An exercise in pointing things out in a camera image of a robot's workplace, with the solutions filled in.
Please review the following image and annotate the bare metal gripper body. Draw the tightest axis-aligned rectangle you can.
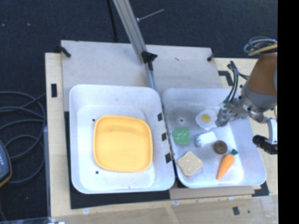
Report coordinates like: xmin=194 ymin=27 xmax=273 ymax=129
xmin=223 ymin=98 xmax=270 ymax=124

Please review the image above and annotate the white and yellow fried egg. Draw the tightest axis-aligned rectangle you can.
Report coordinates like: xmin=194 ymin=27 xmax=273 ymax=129
xmin=195 ymin=108 xmax=218 ymax=131

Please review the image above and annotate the white plastic tray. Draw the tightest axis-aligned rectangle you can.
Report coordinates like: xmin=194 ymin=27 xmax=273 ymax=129
xmin=69 ymin=84 xmax=176 ymax=195
xmin=161 ymin=87 xmax=268 ymax=189

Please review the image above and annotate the white bottle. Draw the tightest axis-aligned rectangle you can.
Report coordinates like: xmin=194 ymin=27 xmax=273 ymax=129
xmin=194 ymin=131 xmax=218 ymax=148

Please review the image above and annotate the green lettuce leaf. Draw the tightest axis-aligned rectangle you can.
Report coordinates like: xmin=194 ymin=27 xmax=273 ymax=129
xmin=172 ymin=127 xmax=192 ymax=146

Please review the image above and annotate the orange carrot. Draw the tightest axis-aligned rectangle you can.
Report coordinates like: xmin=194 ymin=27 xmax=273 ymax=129
xmin=216 ymin=148 xmax=239 ymax=181

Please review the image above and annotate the beige bread slice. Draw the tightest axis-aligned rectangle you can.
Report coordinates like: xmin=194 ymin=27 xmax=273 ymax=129
xmin=176 ymin=151 xmax=204 ymax=178

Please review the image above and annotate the thin black and white rod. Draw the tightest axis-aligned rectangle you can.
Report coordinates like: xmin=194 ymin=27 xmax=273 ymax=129
xmin=147 ymin=64 xmax=176 ymax=166

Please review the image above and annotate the yellow plate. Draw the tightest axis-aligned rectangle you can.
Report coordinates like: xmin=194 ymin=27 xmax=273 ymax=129
xmin=93 ymin=114 xmax=154 ymax=173

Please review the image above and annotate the pale flat board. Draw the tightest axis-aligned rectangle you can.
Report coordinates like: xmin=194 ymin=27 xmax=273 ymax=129
xmin=61 ymin=40 xmax=256 ymax=200

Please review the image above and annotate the black cylinder on white bracket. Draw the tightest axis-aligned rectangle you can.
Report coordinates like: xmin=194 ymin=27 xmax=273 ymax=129
xmin=252 ymin=117 xmax=278 ymax=155

